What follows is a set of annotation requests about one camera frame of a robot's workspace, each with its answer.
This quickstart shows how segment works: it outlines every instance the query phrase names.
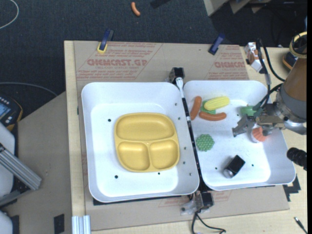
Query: wooden table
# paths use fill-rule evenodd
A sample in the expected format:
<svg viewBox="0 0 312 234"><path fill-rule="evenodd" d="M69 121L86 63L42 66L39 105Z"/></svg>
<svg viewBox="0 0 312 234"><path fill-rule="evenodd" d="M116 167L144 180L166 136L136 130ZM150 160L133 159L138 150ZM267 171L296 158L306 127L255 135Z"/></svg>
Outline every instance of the wooden table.
<svg viewBox="0 0 312 234"><path fill-rule="evenodd" d="M86 215L84 204L84 190L82 179L82 163L80 154L80 134L79 121L77 115L78 97L76 87L76 70L75 70L75 51L74 42L64 42L65 51L65 69L66 69L66 94L67 94L67 111L68 111L68 134L69 134L69 152L70 152L70 175L71 175L71 197L73 216ZM287 48L268 48L271 63L275 71L281 76L286 77L288 71L282 66L282 56L288 52ZM250 80L258 80L265 84L263 75L257 73L253 68L246 64L246 69ZM272 74L272 87L279 84ZM307 138L291 131L285 130L284 137L287 146L296 147L304 151L307 150ZM215 227L221 227L227 230L229 234L262 234L262 233L304 233L296 224L294 217L298 217L303 225L308 227L308 206L307 206L307 172L302 167L295 165L301 190L298 194L291 194L290 210L249 214L230 217L220 217L208 219L207 224ZM157 225L146 225L139 227L129 227L122 229L103 230L92 233L96 234L168 234L168 233L191 233L190 221L173 222ZM199 221L195 224L197 232L213 233Z"/></svg>

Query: green textured object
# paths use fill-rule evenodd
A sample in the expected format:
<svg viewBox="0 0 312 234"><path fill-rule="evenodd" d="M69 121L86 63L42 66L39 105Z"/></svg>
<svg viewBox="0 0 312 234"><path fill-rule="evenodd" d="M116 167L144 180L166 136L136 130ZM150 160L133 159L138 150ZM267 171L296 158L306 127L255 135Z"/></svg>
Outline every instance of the green textured object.
<svg viewBox="0 0 312 234"><path fill-rule="evenodd" d="M254 106L241 107L240 112L243 115L254 116L254 113L257 112L253 110Z"/></svg>
<svg viewBox="0 0 312 234"><path fill-rule="evenodd" d="M205 103L207 102L207 100L204 100L203 103L201 104L201 107L200 107L200 110L203 111L203 112L206 112L208 114L211 114L211 115L215 115L215 109L214 110L207 110L204 105Z"/></svg>
<svg viewBox="0 0 312 234"><path fill-rule="evenodd" d="M211 150L214 146L215 142L210 135L200 135L196 139L196 146L200 151L208 151Z"/></svg>

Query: blue clamp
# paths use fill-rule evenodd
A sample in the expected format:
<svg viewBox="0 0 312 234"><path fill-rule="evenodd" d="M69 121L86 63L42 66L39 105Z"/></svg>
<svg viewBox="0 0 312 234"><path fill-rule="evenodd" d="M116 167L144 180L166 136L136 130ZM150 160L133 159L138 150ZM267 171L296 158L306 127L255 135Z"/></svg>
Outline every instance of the blue clamp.
<svg viewBox="0 0 312 234"><path fill-rule="evenodd" d="M221 44L221 42L225 39L225 35L223 33L220 33L219 36L216 38L216 40L214 40L213 45L210 47L210 49L208 50L208 52L210 54L215 55L217 50L218 50L218 46Z"/></svg>
<svg viewBox="0 0 312 234"><path fill-rule="evenodd" d="M105 30L103 40L97 46L97 51L100 54L104 54L105 53L105 51L107 49L107 42L112 40L113 36L114 36L114 31L113 30L111 30L111 29L106 29Z"/></svg>

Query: yellow divided plate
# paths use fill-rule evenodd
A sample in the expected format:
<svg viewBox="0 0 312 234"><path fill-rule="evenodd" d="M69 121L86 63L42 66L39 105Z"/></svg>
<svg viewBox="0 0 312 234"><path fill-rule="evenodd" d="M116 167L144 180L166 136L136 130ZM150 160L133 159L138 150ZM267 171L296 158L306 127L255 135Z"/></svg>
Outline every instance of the yellow divided plate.
<svg viewBox="0 0 312 234"><path fill-rule="evenodd" d="M158 113L121 116L114 128L121 165L132 172L156 172L174 167L180 158L172 120Z"/></svg>

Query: gray carpet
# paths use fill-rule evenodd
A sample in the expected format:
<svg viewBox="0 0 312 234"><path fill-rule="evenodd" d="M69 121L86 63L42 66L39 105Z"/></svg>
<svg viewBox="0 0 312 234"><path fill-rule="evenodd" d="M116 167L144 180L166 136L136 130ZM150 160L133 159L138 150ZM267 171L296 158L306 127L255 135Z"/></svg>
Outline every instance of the gray carpet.
<svg viewBox="0 0 312 234"><path fill-rule="evenodd" d="M155 0L14 0L19 16L0 29L0 82L27 82L56 94L65 90L64 40L101 40L107 27L115 41L213 43L218 33L223 43L239 44L261 38L267 47L287 46L304 31L307 5L271 6L253 13L243 8L235 15L224 4L208 17L203 0L170 0L153 8ZM137 18L130 3L141 11ZM307 2L307 0L273 0ZM0 27L9 22L16 7L0 0ZM0 85L0 92L15 98L24 117L54 96L22 85Z"/></svg>

